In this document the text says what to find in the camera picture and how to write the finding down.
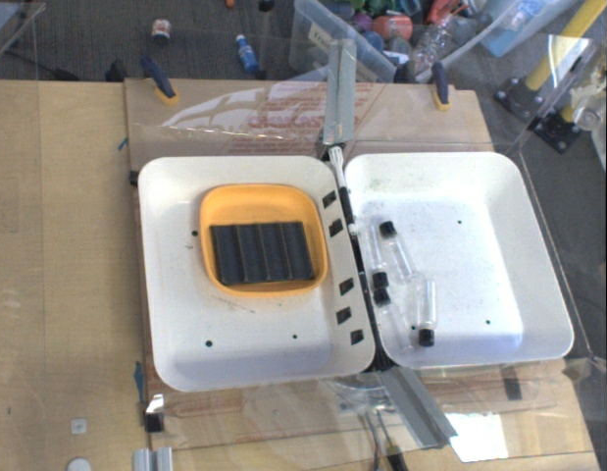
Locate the orange bowl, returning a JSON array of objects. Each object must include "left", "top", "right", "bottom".
[{"left": 198, "top": 183, "right": 329, "bottom": 297}]

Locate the black ribbed tray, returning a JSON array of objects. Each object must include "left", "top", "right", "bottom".
[{"left": 209, "top": 221, "right": 317, "bottom": 287}]

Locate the clear plastic bottle black cap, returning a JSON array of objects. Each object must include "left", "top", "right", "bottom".
[
  {"left": 365, "top": 217, "right": 390, "bottom": 291},
  {"left": 414, "top": 278, "right": 439, "bottom": 348},
  {"left": 379, "top": 220, "right": 418, "bottom": 285},
  {"left": 373, "top": 288, "right": 415, "bottom": 353}
]

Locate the white plastic tray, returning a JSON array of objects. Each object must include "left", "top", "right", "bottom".
[
  {"left": 137, "top": 154, "right": 377, "bottom": 393},
  {"left": 342, "top": 151, "right": 575, "bottom": 370}
]

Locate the blue plastic bottle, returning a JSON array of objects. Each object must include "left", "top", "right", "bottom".
[{"left": 234, "top": 33, "right": 260, "bottom": 75}]

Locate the clear plastic storage bin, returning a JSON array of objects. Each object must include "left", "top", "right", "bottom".
[
  {"left": 290, "top": 0, "right": 530, "bottom": 85},
  {"left": 479, "top": 0, "right": 607, "bottom": 59}
]

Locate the small red and white can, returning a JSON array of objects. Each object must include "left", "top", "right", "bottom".
[{"left": 150, "top": 18, "right": 173, "bottom": 44}]

